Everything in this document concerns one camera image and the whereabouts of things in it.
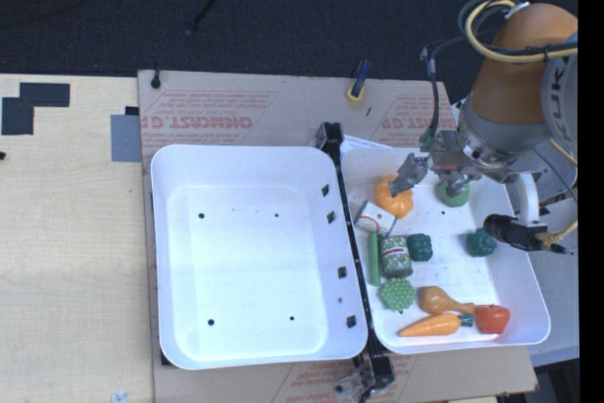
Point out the dark green toy broccoli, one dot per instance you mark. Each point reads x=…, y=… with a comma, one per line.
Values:
x=480, y=244
x=420, y=247

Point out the orange toy drumstick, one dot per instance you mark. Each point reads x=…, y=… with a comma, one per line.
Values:
x=436, y=300

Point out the small can green label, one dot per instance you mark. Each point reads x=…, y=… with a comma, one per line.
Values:
x=395, y=256

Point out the orange toy bell pepper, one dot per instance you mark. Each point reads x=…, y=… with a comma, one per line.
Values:
x=398, y=205

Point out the thin black rod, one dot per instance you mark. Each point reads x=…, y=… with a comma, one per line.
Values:
x=355, y=245

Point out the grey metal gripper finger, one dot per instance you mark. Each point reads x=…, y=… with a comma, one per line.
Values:
x=409, y=172
x=457, y=185

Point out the red toy tomato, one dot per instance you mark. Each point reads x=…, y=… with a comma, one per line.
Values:
x=493, y=318

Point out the black cylinder on white bracket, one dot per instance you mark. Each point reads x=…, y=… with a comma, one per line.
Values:
x=512, y=231

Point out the light green toy grapes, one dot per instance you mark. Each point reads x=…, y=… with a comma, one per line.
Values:
x=397, y=294

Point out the orange toy carrot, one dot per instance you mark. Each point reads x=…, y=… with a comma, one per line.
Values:
x=431, y=325

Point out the white plastic tray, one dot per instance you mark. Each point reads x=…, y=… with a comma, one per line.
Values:
x=245, y=259
x=448, y=269

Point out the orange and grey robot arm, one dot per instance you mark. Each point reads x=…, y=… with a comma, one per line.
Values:
x=507, y=75

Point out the small white carton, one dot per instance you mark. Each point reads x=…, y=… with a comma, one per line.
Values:
x=375, y=217

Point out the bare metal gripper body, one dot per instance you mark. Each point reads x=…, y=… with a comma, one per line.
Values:
x=455, y=158

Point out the green toy cucumber stick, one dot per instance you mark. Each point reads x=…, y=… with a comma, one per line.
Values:
x=374, y=259

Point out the brown cardboard board red print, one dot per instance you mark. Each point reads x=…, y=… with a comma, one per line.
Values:
x=264, y=118

